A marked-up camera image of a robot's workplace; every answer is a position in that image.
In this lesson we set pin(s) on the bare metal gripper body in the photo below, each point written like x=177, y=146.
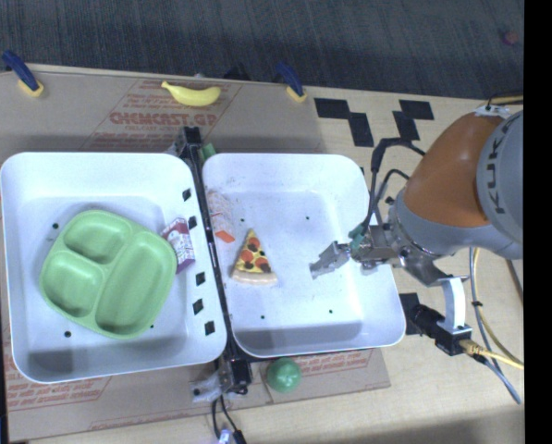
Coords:
x=381, y=247

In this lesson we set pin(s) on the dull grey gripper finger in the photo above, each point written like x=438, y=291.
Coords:
x=334, y=250
x=322, y=268

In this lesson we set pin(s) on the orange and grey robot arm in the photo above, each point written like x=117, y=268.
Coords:
x=446, y=174

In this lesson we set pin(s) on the white plastic tray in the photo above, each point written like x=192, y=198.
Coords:
x=303, y=192
x=118, y=178

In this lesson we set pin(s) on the pizza slice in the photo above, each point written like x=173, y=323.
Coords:
x=253, y=262

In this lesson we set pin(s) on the thin black and white rod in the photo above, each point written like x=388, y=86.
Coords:
x=212, y=252

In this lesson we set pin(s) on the green apple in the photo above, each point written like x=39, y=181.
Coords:
x=284, y=375

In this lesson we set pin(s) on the white and orange carton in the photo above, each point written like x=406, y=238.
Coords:
x=220, y=213

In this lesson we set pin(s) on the purple and white carton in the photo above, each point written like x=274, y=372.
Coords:
x=180, y=243

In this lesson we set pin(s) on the yellow banana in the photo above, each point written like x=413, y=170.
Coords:
x=193, y=95

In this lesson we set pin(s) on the green divided plate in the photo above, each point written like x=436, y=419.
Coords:
x=109, y=273

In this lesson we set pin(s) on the brown cardboard board red print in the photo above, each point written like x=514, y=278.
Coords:
x=95, y=109

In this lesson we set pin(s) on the black cylinder on white bracket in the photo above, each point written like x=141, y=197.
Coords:
x=446, y=324

